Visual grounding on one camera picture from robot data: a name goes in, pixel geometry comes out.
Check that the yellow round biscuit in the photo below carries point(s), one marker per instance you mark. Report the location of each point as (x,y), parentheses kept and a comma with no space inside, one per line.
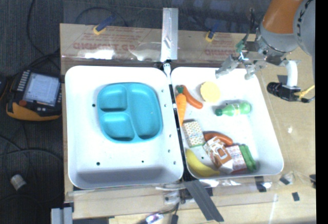
(210,91)

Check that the white plastic tray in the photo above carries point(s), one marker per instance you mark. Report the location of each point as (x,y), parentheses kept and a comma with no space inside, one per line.
(256,128)
(84,141)

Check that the grey metal cylinder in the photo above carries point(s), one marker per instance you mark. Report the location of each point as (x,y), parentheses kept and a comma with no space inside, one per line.
(18,182)

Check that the white and red packet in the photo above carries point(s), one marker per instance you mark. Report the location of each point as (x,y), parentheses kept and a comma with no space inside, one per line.
(237,159)

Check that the black cylinder on white bracket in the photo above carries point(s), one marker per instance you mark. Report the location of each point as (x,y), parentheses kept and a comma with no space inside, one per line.
(284,90)

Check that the orange sausage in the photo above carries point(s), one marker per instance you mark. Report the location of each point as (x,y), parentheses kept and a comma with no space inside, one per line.
(193,100)
(217,135)

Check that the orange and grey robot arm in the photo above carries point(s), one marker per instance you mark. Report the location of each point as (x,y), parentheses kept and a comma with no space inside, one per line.
(280,16)

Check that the blue divided plate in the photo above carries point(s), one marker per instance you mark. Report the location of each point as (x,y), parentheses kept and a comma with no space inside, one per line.
(143,105)

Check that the brown cardboard board red print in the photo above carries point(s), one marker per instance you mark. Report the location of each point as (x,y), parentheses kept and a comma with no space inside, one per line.
(294,115)

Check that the orange and white carton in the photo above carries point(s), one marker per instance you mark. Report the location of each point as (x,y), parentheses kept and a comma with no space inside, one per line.
(216,152)

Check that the orange carrot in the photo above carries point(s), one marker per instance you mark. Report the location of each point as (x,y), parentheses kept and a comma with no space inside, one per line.
(181,105)

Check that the yellow banana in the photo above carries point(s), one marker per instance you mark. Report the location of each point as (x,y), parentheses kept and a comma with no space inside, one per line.
(198,166)

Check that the white carton orange dots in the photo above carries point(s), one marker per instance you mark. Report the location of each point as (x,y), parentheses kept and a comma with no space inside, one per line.
(193,133)

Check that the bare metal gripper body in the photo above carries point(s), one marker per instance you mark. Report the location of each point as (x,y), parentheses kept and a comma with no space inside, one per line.
(256,55)

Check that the green bottle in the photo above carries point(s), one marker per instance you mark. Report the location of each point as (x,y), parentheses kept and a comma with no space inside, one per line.
(234,109)

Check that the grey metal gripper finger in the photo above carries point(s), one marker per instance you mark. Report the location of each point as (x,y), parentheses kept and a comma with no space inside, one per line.
(251,70)
(228,65)

